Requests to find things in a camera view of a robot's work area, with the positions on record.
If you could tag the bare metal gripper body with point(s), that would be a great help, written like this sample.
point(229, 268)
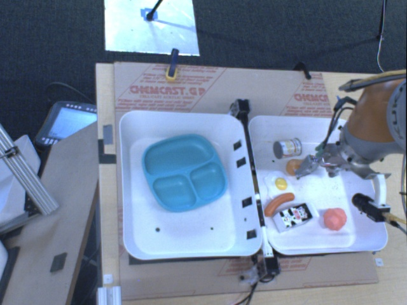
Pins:
point(353, 165)

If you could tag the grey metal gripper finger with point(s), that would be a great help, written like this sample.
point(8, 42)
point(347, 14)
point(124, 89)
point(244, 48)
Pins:
point(306, 166)
point(333, 171)

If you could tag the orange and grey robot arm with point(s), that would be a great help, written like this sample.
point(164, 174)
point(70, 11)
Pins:
point(372, 113)

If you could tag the orange round toy food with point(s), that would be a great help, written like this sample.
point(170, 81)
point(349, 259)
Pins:
point(291, 166)

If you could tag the white plastic tray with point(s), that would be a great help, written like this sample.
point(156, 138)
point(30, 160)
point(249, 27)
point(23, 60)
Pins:
point(190, 234)
point(321, 186)

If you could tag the small silver and yellow can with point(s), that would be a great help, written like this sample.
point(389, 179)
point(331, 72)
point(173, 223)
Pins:
point(289, 147)

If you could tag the white and yellow fried egg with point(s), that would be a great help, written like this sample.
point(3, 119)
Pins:
point(280, 183)

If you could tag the orange sausage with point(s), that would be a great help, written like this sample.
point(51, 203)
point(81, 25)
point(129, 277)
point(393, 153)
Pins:
point(278, 202)

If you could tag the pink round toy food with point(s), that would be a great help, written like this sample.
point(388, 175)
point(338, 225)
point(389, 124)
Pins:
point(334, 219)

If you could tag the white carton with cow print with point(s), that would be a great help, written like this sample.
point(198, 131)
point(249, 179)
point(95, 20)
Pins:
point(294, 217)

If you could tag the thin black and white rod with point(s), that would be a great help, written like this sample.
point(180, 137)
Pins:
point(254, 176)

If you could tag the brown cardboard board red print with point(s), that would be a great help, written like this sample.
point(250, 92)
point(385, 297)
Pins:
point(206, 87)

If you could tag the blue divided plate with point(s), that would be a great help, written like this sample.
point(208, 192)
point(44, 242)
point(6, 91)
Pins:
point(178, 157)

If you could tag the black cylinder on white bracket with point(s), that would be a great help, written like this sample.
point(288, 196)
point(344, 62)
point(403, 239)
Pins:
point(370, 206)

